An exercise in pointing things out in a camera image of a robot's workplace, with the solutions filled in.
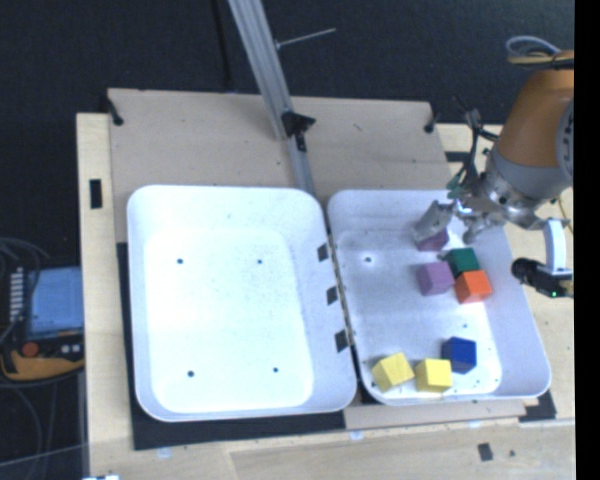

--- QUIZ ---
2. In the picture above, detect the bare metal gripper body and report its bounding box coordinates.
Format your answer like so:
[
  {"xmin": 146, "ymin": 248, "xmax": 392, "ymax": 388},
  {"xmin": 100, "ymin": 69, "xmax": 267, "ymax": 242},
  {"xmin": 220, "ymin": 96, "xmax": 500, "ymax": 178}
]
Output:
[{"xmin": 451, "ymin": 173, "xmax": 547, "ymax": 231}]

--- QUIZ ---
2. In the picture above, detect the green cube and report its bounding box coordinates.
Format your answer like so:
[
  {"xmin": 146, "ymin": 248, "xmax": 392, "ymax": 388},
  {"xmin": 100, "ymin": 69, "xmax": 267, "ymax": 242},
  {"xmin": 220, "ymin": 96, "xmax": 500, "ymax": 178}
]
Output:
[{"xmin": 443, "ymin": 247, "xmax": 482, "ymax": 276}]

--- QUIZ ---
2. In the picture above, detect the orange cube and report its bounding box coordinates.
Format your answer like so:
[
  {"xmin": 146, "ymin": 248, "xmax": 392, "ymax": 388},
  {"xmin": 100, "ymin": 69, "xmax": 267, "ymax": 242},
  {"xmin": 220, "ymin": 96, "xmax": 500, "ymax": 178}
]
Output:
[{"xmin": 453, "ymin": 269, "xmax": 493, "ymax": 305}]

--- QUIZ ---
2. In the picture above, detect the purple cube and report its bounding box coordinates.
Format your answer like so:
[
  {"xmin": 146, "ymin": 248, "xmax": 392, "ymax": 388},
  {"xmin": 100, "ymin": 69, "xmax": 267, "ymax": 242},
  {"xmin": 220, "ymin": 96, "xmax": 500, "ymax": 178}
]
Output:
[{"xmin": 414, "ymin": 260, "xmax": 456, "ymax": 297}]

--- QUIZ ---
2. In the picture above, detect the white plastic tray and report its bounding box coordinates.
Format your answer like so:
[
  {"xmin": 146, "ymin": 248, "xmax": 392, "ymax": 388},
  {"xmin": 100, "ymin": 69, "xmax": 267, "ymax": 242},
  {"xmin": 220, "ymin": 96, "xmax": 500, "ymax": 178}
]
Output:
[
  {"xmin": 125, "ymin": 183, "xmax": 358, "ymax": 423},
  {"xmin": 325, "ymin": 188, "xmax": 553, "ymax": 408}
]

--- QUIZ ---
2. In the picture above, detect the blue cube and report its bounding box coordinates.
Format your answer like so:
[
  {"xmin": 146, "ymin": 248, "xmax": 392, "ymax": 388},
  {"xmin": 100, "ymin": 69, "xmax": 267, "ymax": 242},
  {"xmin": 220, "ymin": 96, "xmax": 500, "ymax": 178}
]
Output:
[{"xmin": 440, "ymin": 336, "xmax": 478, "ymax": 375}]

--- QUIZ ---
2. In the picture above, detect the yellow cube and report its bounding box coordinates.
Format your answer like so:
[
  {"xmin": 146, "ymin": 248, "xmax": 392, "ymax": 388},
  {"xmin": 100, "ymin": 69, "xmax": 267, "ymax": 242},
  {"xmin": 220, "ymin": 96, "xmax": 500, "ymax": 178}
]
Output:
[
  {"xmin": 413, "ymin": 357, "xmax": 454, "ymax": 395},
  {"xmin": 370, "ymin": 352, "xmax": 416, "ymax": 394}
]

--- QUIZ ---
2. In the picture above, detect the brown cardboard board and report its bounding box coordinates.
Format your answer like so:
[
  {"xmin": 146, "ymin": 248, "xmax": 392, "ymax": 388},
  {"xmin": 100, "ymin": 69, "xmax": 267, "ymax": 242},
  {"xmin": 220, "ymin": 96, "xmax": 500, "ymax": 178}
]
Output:
[{"xmin": 106, "ymin": 87, "xmax": 527, "ymax": 432}]

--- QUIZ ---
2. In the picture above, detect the black cylinder on white bracket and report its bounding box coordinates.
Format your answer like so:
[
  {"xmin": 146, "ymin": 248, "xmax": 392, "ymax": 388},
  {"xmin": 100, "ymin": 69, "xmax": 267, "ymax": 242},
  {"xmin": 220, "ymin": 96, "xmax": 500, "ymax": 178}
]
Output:
[{"xmin": 510, "ymin": 217, "xmax": 575, "ymax": 300}]

